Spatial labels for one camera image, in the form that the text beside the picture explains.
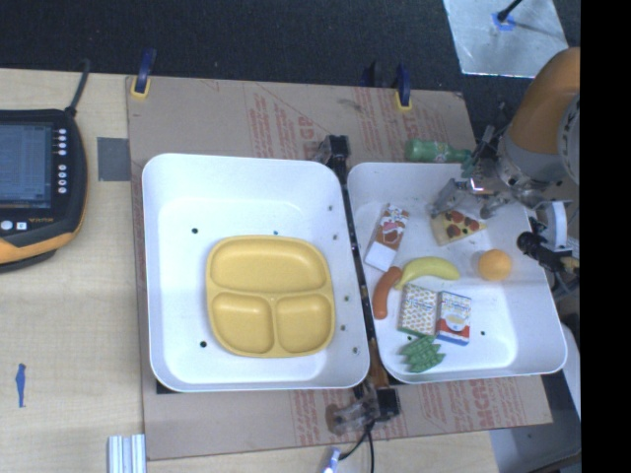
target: orange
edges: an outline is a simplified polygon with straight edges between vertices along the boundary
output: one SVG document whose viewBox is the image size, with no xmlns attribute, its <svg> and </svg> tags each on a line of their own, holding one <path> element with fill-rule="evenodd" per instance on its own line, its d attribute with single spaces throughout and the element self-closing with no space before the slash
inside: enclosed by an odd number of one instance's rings
<svg viewBox="0 0 631 473">
<path fill-rule="evenodd" d="M 504 280 L 509 276 L 512 268 L 511 256 L 499 248 L 487 250 L 477 262 L 477 271 L 486 280 Z"/>
</svg>

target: cardboard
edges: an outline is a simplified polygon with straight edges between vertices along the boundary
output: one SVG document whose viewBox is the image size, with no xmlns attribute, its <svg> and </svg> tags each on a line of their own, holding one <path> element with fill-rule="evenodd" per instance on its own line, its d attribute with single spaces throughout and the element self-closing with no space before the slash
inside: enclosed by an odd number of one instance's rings
<svg viewBox="0 0 631 473">
<path fill-rule="evenodd" d="M 127 93 L 131 79 L 127 79 Z M 142 168 L 162 153 L 310 159 L 326 135 L 347 135 L 349 164 L 402 162 L 409 138 L 473 149 L 459 94 L 153 78 L 149 96 L 127 96 L 136 252 L 142 394 L 149 460 L 355 441 L 336 436 L 326 409 L 354 401 L 350 389 L 173 393 L 149 363 Z M 373 432 L 398 439 L 551 422 L 541 377 L 397 385 L 401 414 Z"/>
</svg>

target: pizza slice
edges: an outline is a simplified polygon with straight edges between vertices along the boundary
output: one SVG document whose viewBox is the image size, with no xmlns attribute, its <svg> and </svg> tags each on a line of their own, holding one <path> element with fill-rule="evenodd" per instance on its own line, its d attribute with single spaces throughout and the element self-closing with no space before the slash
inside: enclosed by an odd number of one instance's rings
<svg viewBox="0 0 631 473">
<path fill-rule="evenodd" d="M 448 210 L 432 219 L 432 233 L 438 245 L 470 237 L 485 229 L 484 223 L 458 210 Z"/>
</svg>

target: green bottle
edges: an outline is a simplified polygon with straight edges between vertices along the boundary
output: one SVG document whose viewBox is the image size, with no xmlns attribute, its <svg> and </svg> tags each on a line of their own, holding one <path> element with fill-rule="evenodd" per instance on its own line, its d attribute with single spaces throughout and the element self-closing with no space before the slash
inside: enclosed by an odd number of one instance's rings
<svg viewBox="0 0 631 473">
<path fill-rule="evenodd" d="M 454 149 L 446 142 L 411 138 L 405 143 L 405 159 L 420 163 L 462 163 L 471 156 L 468 149 Z"/>
</svg>

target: device screen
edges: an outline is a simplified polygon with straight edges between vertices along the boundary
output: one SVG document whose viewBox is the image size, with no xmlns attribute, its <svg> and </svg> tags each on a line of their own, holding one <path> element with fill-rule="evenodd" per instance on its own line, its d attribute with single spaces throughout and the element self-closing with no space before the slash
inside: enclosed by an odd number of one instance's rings
<svg viewBox="0 0 631 473">
<path fill-rule="evenodd" d="M 50 208 L 52 130 L 48 123 L 0 123 L 0 208 Z"/>
</svg>

